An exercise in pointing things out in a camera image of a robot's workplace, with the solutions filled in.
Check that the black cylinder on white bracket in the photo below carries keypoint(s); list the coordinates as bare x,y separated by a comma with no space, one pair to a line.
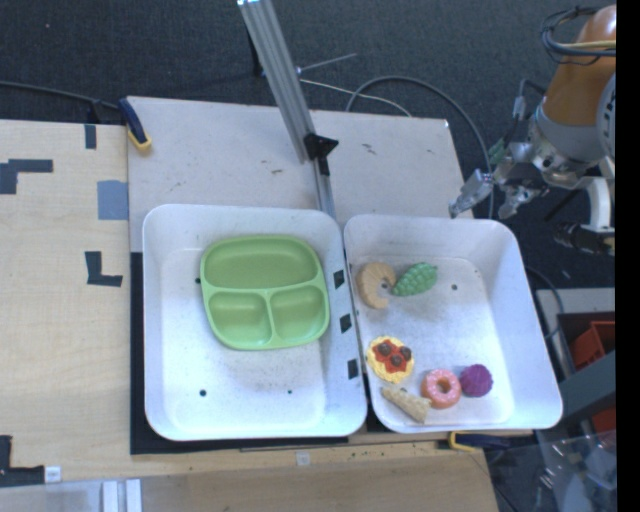
576,235

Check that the green toy grapes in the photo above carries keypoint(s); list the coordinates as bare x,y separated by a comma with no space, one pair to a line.
415,280

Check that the pale flat board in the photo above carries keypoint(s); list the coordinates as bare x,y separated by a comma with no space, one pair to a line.
225,160

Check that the purple toy grapes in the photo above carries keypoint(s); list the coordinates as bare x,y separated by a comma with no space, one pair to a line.
476,381

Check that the white plastic tray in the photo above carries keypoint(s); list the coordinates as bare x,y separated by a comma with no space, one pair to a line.
250,395
450,330

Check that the green divided plate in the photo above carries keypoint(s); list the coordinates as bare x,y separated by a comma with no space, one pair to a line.
260,270

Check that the yellow toy spaghetti with meatballs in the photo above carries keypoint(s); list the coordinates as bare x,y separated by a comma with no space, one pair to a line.
390,367

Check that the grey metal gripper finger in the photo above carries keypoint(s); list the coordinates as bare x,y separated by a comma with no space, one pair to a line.
515,199
470,196

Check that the tan toy waffle cone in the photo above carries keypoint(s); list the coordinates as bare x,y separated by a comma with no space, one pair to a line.
410,404

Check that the tan toy croissant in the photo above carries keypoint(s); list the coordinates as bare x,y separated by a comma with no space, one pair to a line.
369,287

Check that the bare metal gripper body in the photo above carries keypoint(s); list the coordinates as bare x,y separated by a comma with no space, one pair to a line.
525,175

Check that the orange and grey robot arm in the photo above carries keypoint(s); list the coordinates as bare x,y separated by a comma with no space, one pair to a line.
582,75

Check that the pink toy doughnut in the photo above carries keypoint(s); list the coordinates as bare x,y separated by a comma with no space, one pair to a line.
432,395

